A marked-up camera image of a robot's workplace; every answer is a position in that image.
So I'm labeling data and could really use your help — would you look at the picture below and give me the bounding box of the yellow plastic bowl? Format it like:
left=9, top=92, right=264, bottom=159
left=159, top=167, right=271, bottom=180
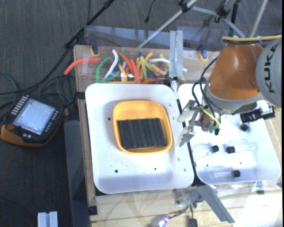
left=112, top=100, right=173, bottom=154

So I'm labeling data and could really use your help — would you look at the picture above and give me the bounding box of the orange flexible tube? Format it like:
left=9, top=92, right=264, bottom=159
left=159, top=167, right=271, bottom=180
left=118, top=63, right=128, bottom=82
left=151, top=64, right=167, bottom=76

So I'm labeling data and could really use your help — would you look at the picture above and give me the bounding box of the green flexible tube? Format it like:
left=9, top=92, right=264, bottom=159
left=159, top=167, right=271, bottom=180
left=96, top=57, right=112, bottom=83
left=101, top=71, right=122, bottom=83

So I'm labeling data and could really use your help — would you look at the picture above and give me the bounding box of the black ribbed rack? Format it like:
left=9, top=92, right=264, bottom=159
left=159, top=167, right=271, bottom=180
left=116, top=118, right=168, bottom=150

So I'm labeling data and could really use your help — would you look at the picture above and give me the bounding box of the yellow-green flexible tube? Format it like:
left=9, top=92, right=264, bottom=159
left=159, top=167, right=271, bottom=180
left=159, top=53, right=170, bottom=68
left=140, top=55, right=149, bottom=80

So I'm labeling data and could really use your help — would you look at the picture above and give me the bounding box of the white flexible tube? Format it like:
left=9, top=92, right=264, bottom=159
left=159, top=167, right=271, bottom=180
left=103, top=49, right=119, bottom=79
left=148, top=58, right=170, bottom=64

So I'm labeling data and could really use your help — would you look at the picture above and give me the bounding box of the grey metal tripod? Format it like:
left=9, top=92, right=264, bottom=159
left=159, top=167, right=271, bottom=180
left=137, top=0, right=275, bottom=49

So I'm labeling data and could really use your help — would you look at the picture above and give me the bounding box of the black cylinder on white bracket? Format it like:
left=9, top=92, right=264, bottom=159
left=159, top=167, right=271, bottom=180
left=240, top=100, right=276, bottom=124

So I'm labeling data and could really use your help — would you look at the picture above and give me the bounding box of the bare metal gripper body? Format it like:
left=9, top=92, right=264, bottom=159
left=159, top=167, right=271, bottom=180
left=190, top=103, right=221, bottom=133

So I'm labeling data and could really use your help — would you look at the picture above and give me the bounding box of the red flexible tube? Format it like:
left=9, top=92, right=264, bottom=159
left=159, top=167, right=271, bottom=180
left=63, top=57, right=102, bottom=76
left=130, top=59, right=142, bottom=84
left=115, top=51, right=136, bottom=74

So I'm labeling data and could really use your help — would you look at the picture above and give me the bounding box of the white plastic tray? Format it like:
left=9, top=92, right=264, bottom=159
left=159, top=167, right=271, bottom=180
left=177, top=83, right=282, bottom=186
left=84, top=82, right=195, bottom=195

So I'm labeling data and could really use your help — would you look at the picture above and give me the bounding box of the pale wood board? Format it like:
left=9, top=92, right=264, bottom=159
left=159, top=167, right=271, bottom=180
left=72, top=44, right=283, bottom=227

